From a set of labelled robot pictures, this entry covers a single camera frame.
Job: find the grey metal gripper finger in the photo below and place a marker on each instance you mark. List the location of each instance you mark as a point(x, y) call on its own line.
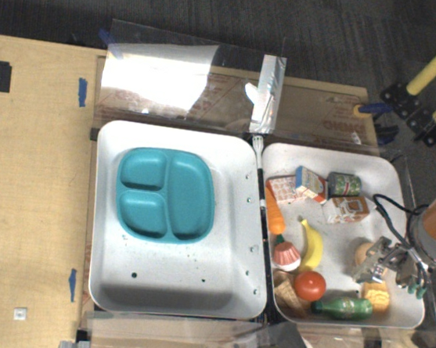
point(367, 272)
point(381, 248)

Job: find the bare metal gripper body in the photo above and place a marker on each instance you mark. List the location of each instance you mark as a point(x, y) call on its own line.
point(404, 265)

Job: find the tan egg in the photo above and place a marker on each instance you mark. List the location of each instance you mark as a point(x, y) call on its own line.
point(362, 253)

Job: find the yellow corn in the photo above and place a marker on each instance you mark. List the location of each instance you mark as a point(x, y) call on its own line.
point(377, 299)

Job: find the white plastic tray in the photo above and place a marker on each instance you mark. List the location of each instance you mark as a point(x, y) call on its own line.
point(174, 274)
point(347, 246)

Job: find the green bottle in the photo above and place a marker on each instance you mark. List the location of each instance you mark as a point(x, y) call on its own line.
point(345, 308)

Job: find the brown and white carton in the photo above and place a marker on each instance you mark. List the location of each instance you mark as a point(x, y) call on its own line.
point(347, 210)

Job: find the yellow banana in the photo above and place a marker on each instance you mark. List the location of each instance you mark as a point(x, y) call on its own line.
point(315, 246)

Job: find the red tomato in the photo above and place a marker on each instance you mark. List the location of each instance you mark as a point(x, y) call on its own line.
point(309, 285)

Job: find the green can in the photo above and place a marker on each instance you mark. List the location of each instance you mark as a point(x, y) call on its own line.
point(343, 184)

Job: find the pink and white cupcake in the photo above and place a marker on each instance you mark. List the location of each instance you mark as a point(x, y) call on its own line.
point(286, 256)

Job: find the tan waffle cone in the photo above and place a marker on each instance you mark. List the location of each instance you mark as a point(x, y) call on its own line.
point(287, 296)

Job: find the blue and white carton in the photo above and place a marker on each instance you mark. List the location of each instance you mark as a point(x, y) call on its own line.
point(311, 182)

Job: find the orange carrot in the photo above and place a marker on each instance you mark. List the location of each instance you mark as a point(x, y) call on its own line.
point(275, 217)

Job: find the red and white carton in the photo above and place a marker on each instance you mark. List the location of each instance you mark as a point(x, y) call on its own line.
point(284, 189)

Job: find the teal divided plate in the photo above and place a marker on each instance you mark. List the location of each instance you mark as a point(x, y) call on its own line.
point(189, 197)

